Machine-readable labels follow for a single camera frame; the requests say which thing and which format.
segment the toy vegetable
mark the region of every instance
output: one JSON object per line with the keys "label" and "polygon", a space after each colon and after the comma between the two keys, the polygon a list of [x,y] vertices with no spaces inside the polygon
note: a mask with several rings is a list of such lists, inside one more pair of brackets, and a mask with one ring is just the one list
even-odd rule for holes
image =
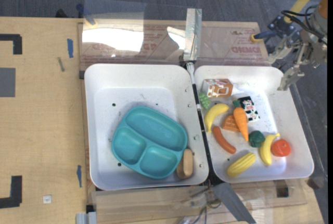
{"label": "toy vegetable", "polygon": [[272,144],[271,152],[275,156],[288,156],[291,152],[291,148],[285,139],[280,139]]}
{"label": "toy vegetable", "polygon": [[221,129],[218,126],[214,126],[214,128],[212,129],[212,132],[214,134],[215,139],[219,143],[219,145],[222,146],[222,148],[225,151],[229,152],[230,154],[236,153],[236,148],[234,146],[232,146],[231,144],[229,144],[227,142],[227,140],[225,140],[224,136],[221,133]]}
{"label": "toy vegetable", "polygon": [[237,127],[243,135],[245,141],[249,141],[248,118],[246,116],[246,112],[240,107],[240,102],[238,100],[233,101],[233,104],[236,107],[234,109],[234,118]]}
{"label": "toy vegetable", "polygon": [[252,147],[260,147],[261,143],[265,141],[265,136],[258,130],[249,134],[249,141]]}
{"label": "toy vegetable", "polygon": [[209,108],[209,105],[210,105],[210,100],[208,98],[208,96],[203,93],[203,92],[200,92],[199,93],[199,101],[200,101],[200,104],[205,108],[205,109],[208,109]]}
{"label": "toy vegetable", "polygon": [[237,175],[241,174],[249,167],[251,167],[254,162],[255,154],[247,153],[229,166],[229,168],[227,169],[227,174],[230,177],[236,177]]}

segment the toy carrot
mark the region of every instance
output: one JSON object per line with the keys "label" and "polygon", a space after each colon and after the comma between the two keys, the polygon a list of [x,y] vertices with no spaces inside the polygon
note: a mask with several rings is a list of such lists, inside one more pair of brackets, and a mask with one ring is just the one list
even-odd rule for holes
{"label": "toy carrot", "polygon": [[219,145],[222,146],[222,148],[225,151],[229,152],[230,154],[236,153],[236,148],[234,146],[232,146],[230,143],[228,143],[227,140],[225,140],[225,138],[223,137],[223,135],[221,133],[221,129],[218,126],[214,126],[214,128],[212,129],[212,132],[214,134],[215,139],[219,143]]}
{"label": "toy carrot", "polygon": [[238,101],[234,101],[234,118],[235,122],[243,135],[245,141],[249,141],[249,131],[248,131],[248,118],[246,116],[245,110],[237,105]]}

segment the teal divided plate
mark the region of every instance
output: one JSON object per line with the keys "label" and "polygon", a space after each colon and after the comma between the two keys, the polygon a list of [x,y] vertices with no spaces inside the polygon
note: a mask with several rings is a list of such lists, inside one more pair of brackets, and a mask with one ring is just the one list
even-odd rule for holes
{"label": "teal divided plate", "polygon": [[168,116],[148,107],[134,107],[112,137],[115,157],[152,179],[163,179],[177,168],[187,146],[185,129]]}

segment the toy milk carton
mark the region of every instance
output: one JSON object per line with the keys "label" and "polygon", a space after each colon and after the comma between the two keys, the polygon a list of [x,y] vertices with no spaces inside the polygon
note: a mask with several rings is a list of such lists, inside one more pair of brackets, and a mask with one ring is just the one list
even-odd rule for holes
{"label": "toy milk carton", "polygon": [[257,109],[255,108],[252,98],[245,94],[239,93],[233,95],[233,99],[240,102],[240,106],[245,110],[248,122],[256,122],[260,119]]}
{"label": "toy milk carton", "polygon": [[202,92],[208,97],[229,97],[233,91],[233,85],[228,79],[205,79]]}

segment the cable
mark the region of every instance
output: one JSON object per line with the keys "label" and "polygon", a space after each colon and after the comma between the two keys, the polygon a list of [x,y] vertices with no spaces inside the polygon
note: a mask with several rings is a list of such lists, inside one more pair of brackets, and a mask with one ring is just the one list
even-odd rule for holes
{"label": "cable", "polygon": [[305,21],[306,21],[306,25],[310,28],[310,29],[312,29],[312,30],[314,30],[313,29],[313,27],[310,25],[310,23],[309,23],[309,19],[308,19],[308,16],[307,16],[307,14],[308,14],[308,11],[310,10],[310,9],[313,9],[313,8],[316,8],[318,5],[312,5],[312,6],[310,6],[310,7],[308,7],[307,9],[306,9],[306,11],[305,11]]}
{"label": "cable", "polygon": [[297,12],[294,11],[290,11],[290,10],[283,10],[281,13],[283,14],[283,12],[285,12],[286,14],[291,14],[291,15],[296,15],[296,16],[306,16],[307,14],[299,14]]}
{"label": "cable", "polygon": [[221,205],[221,201],[219,201],[219,203],[217,204],[217,206],[213,206],[214,201],[210,202],[209,204],[207,204],[211,209],[216,209]]}
{"label": "cable", "polygon": [[197,219],[196,219],[192,224],[195,224],[195,223],[198,222],[198,220],[201,218],[201,215],[202,215],[202,213],[203,213],[203,211],[204,211],[205,208],[206,208],[206,207],[204,207],[204,208],[200,211],[199,216],[197,217]]}
{"label": "cable", "polygon": [[204,208],[204,224],[207,224],[207,207]]}
{"label": "cable", "polygon": [[324,36],[320,33],[318,33],[317,31],[314,31],[313,29],[307,27],[300,19],[296,18],[295,16],[292,16],[290,14],[285,13],[284,11],[281,12],[284,16],[287,16],[290,20],[292,20],[293,22],[297,23],[301,28],[303,28],[304,30],[306,30],[307,32],[314,34],[315,36],[317,36],[318,38],[323,38]]}
{"label": "cable", "polygon": [[324,44],[327,46],[327,41],[323,40],[323,38],[319,38],[318,42],[319,42],[319,43],[322,42],[322,43],[324,43]]}

